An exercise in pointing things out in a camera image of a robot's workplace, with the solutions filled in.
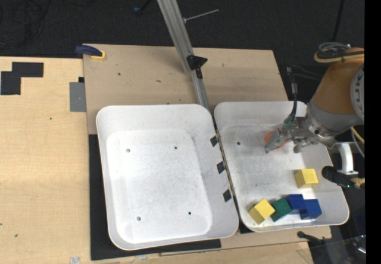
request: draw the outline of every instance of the metal rod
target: metal rod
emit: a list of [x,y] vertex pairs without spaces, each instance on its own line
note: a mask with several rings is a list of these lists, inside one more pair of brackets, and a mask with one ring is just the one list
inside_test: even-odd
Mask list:
[[202,17],[202,16],[205,16],[205,15],[209,15],[209,14],[212,14],[212,13],[215,13],[215,12],[218,12],[218,11],[219,11],[219,9],[216,9],[216,10],[209,11],[209,12],[206,12],[206,13],[202,13],[200,15],[192,16],[192,17],[189,17],[189,18],[184,18],[183,17],[183,20],[184,20],[184,23],[186,23],[188,20],[195,19],[195,18],[198,18],[198,17]]
[[179,54],[185,73],[191,73],[197,101],[208,110],[209,102],[205,91],[204,81],[197,77],[196,71],[189,68],[188,55],[194,55],[192,44],[185,29],[183,17],[176,0],[157,0],[164,16],[168,31]]

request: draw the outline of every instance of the plywood surface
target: plywood surface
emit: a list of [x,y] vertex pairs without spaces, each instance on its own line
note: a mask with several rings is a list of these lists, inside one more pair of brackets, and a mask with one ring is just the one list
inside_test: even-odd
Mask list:
[[[87,120],[86,113],[70,112],[69,97],[69,83],[83,76],[83,60],[0,57],[0,71],[10,71],[13,61],[43,62],[44,77],[22,78],[21,95],[0,95],[0,263],[137,260],[90,261]],[[329,227],[304,231],[330,237]],[[236,234],[221,241],[226,251],[150,254],[148,262],[231,263],[235,258],[249,263],[248,255],[256,254],[261,263],[299,263],[295,250],[301,246],[292,243],[299,241],[296,230]],[[264,246],[236,249],[254,245]]]
[[[197,103],[190,74],[175,47],[89,44],[105,51],[101,61],[84,55],[88,129],[108,105]],[[269,50],[195,48],[211,111],[225,101],[287,101],[274,54]]]

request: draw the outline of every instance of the black floor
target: black floor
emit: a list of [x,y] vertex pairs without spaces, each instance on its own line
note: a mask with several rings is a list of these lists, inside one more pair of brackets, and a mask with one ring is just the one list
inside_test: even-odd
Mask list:
[[[0,0],[0,55],[75,57],[82,43],[173,46],[156,0]],[[270,49],[288,93],[286,66],[324,74],[313,55],[334,36],[341,0],[177,0],[194,47]],[[345,0],[336,41],[364,48],[365,0]],[[308,102],[318,80],[297,77],[299,100]],[[351,212],[339,233],[365,231],[365,193],[347,191]]]

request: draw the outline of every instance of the block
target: block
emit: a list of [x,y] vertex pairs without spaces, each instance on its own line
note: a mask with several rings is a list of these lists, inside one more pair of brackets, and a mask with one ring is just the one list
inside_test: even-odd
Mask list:
[[297,187],[311,188],[319,183],[315,169],[301,169],[295,174]]
[[280,200],[274,201],[274,203],[272,203],[271,205],[275,209],[275,212],[271,216],[274,222],[284,217],[285,215],[291,213],[292,211],[290,205],[288,204],[285,198],[281,198]]
[[304,200],[305,209],[300,210],[301,219],[316,219],[322,214],[319,201],[317,199]]
[[304,197],[302,194],[289,194],[286,201],[291,207],[291,214],[298,214],[300,210],[306,209]]
[[273,206],[264,198],[249,211],[249,215],[257,224],[260,224],[274,212]]

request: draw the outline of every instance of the screw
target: screw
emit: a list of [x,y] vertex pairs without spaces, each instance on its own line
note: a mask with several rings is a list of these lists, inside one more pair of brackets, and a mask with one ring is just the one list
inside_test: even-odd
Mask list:
[[212,13],[218,12],[219,10],[220,9],[216,9],[216,10],[209,11],[209,12],[206,12],[206,13],[202,13],[200,15],[192,16],[192,17],[189,17],[189,18],[183,17],[183,20],[184,20],[184,23],[186,23],[188,20],[195,19],[195,18],[198,18],[198,17],[202,17],[202,16],[205,16],[205,15],[208,15],[208,14],[212,14]]

